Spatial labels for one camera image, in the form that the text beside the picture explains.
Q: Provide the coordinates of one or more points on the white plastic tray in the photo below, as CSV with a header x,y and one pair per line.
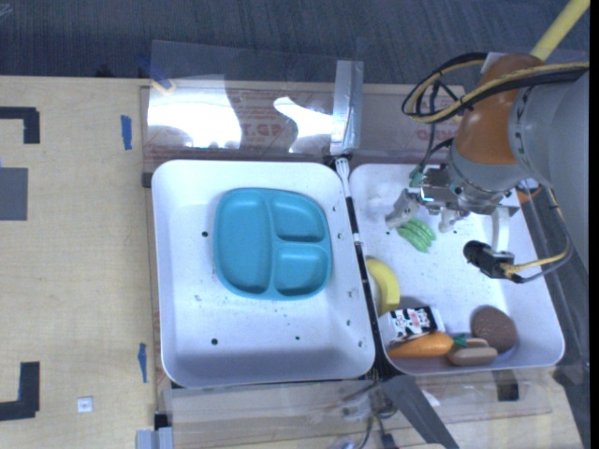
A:
x,y
262,335
444,279

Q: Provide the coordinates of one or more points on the yellow banana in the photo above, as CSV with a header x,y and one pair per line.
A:
x,y
387,283

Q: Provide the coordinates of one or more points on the blue divided plate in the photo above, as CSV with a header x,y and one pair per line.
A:
x,y
248,241

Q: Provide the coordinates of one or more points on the black cylinder on white bracket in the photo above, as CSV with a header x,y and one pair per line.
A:
x,y
484,255

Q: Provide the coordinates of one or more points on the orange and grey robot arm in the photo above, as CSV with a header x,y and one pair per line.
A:
x,y
547,134

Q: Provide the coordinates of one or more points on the orange carrot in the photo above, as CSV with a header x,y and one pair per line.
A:
x,y
421,345

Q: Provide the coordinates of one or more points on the black and white cow carton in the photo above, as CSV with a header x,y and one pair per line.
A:
x,y
414,321

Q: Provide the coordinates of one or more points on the thin black and white rod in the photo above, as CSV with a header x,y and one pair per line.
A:
x,y
354,222

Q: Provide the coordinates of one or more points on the brown potato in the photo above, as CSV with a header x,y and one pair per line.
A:
x,y
493,328

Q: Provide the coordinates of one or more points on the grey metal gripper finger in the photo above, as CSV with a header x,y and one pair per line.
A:
x,y
449,220
403,208

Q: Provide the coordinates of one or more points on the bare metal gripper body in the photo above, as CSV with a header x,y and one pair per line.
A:
x,y
440,189

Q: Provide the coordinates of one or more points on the green pea pods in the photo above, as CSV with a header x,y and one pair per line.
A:
x,y
416,234

